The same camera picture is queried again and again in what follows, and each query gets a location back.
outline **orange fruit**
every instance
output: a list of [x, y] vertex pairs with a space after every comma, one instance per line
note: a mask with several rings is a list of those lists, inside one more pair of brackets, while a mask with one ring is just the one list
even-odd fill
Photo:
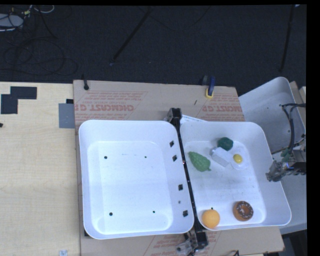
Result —
[[209, 209], [202, 214], [202, 223], [208, 228], [215, 228], [220, 222], [220, 215], [216, 210]]

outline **blue clamp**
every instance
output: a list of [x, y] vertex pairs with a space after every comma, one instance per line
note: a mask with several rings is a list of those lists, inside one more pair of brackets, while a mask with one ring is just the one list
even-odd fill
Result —
[[206, 98], [212, 99], [214, 97], [215, 85], [216, 85], [216, 78], [214, 76], [210, 76], [209, 87], [205, 90], [205, 97]]

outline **empty white tray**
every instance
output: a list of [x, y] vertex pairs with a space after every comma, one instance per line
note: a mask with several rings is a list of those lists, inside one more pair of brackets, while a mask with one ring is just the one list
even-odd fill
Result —
[[175, 127], [88, 120], [79, 128], [83, 223], [95, 239], [188, 232], [193, 209]]
[[[290, 207], [280, 182], [270, 182], [266, 173], [273, 163], [267, 139], [262, 128], [253, 122], [185, 122], [180, 128], [187, 168], [199, 221], [205, 210], [215, 209], [220, 223], [214, 230], [247, 227], [282, 226], [291, 220]], [[230, 164], [215, 162], [211, 149], [218, 140], [233, 140], [231, 154], [247, 155], [245, 169], [234, 169]], [[191, 163], [188, 152], [207, 157], [210, 171], [198, 171]], [[246, 201], [253, 208], [253, 217], [239, 221], [233, 215], [237, 201]]]

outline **white tray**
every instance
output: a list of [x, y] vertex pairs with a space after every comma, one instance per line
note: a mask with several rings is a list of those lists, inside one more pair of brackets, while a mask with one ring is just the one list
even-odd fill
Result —
[[175, 127], [88, 120], [79, 128], [83, 223], [95, 239], [188, 232], [194, 214]]
[[[194, 195], [198, 219], [205, 210], [215, 209], [220, 223], [214, 230], [247, 227], [282, 226], [291, 220], [291, 211], [280, 182], [269, 182], [266, 173], [273, 158], [262, 128], [253, 122], [185, 122], [180, 128], [187, 168]], [[247, 155], [248, 167], [234, 169], [213, 161], [210, 152], [222, 137], [233, 140], [231, 154]], [[198, 171], [188, 152], [207, 157], [211, 171]], [[233, 205], [246, 201], [253, 208], [253, 217], [239, 221], [233, 215]]]

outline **egg yolk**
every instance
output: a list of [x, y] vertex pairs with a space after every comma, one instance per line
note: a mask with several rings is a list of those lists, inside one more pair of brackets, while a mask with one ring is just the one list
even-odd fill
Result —
[[202, 215], [202, 223], [208, 228], [213, 229], [220, 222], [220, 215], [216, 210], [206, 210]]
[[233, 160], [234, 160], [237, 164], [241, 164], [242, 161], [243, 161], [242, 156], [239, 155], [239, 154], [235, 154], [235, 155], [233, 156]]

